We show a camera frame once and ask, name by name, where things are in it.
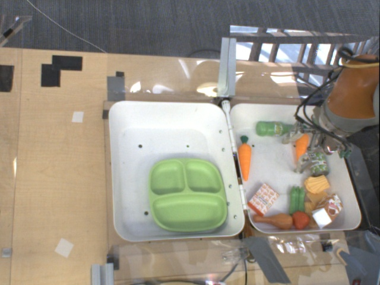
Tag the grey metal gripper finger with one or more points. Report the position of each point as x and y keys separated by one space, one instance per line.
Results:
x=304 y=162
x=292 y=135

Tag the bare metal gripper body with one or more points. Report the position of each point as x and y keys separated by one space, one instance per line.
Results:
x=328 y=141

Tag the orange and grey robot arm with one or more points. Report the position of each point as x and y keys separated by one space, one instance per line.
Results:
x=353 y=91

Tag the small orange carrot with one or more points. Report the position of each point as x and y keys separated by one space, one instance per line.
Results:
x=302 y=145

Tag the green and white can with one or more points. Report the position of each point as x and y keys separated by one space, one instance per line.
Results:
x=319 y=163

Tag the green plastic bottle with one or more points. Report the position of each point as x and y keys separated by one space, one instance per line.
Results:
x=268 y=128

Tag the yellow ridged toy food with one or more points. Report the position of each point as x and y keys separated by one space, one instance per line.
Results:
x=317 y=184

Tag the white plastic tray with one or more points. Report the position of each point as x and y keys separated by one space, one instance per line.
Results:
x=273 y=162
x=166 y=129

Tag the tan toy cracker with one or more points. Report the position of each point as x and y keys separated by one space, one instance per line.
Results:
x=314 y=199

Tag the orange carrot with green top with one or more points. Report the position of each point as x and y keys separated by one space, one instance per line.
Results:
x=245 y=159

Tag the white and orange milk carton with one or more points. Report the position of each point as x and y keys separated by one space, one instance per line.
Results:
x=328 y=211

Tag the red tomato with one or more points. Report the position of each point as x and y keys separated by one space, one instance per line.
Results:
x=301 y=220

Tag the brown chicken drumstick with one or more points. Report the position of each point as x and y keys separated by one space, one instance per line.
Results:
x=280 y=221

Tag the green divided plate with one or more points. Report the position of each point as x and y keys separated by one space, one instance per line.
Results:
x=190 y=209

